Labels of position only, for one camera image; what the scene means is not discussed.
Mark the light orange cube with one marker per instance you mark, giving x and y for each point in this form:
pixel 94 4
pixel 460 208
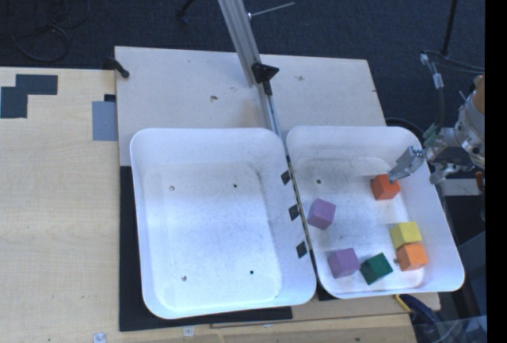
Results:
pixel 412 257

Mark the white plastic tray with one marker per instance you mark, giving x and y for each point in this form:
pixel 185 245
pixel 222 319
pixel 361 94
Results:
pixel 214 222
pixel 356 222

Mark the purple cube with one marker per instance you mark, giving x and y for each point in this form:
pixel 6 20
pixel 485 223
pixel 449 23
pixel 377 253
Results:
pixel 321 213
pixel 343 263

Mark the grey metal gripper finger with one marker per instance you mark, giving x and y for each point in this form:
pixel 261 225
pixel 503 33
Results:
pixel 439 176
pixel 408 163

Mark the yellow cube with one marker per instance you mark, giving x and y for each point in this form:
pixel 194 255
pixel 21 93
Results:
pixel 405 233

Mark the green cube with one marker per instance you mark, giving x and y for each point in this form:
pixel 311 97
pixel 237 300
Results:
pixel 375 269

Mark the red-orange cube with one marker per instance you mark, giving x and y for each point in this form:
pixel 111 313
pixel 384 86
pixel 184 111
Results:
pixel 383 187

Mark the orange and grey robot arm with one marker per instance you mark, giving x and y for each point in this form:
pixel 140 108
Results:
pixel 480 96

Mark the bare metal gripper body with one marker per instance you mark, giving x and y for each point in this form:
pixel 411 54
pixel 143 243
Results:
pixel 455 155

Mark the pale wood board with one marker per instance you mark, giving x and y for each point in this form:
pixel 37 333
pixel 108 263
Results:
pixel 178 96

